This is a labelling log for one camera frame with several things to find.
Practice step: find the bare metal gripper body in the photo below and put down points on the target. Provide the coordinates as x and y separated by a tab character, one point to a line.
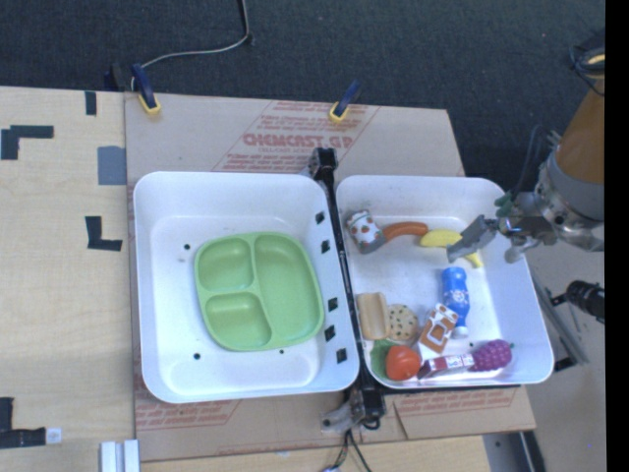
560	221

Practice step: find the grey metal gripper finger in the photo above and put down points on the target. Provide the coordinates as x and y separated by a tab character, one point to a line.
515	254
473	236

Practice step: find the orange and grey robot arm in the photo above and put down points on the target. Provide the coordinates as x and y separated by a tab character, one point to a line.
582	135

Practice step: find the yellow banana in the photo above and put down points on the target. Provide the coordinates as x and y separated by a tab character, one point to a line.
440	238

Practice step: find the blue bottle with white cap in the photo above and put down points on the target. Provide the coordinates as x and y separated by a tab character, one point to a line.
455	295

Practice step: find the orange sausage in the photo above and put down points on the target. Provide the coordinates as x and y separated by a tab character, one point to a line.
405	229

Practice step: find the white plastic tray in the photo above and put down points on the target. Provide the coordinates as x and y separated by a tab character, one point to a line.
172	288
413	283

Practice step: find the orange and white carton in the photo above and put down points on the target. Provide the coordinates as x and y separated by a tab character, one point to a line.
437	330

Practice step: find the purple grapes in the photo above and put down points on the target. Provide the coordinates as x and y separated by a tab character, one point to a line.
491	356

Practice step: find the white can with strawberry print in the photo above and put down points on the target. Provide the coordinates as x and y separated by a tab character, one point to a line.
363	231

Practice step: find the chocolate chip biscuit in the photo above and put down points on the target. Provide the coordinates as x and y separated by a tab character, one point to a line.
403	322

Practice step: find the tan bread bun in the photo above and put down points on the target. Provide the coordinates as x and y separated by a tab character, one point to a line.
373	315

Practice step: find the red and white packet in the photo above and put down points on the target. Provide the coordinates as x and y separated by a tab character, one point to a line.
444	364

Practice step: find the thin black and white rod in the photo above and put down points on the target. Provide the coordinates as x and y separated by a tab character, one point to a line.
342	258

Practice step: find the red tomato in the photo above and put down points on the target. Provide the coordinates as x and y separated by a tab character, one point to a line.
402	363

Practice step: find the green lettuce leaf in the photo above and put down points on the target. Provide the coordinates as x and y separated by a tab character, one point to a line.
377	357

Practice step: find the green divided plate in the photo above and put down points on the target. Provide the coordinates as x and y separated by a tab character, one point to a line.
275	283

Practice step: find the brown cardboard board, red print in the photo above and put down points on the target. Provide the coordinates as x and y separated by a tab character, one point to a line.
196	131

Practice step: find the black cylinder on white bracket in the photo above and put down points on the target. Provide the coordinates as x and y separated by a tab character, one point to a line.
586	295

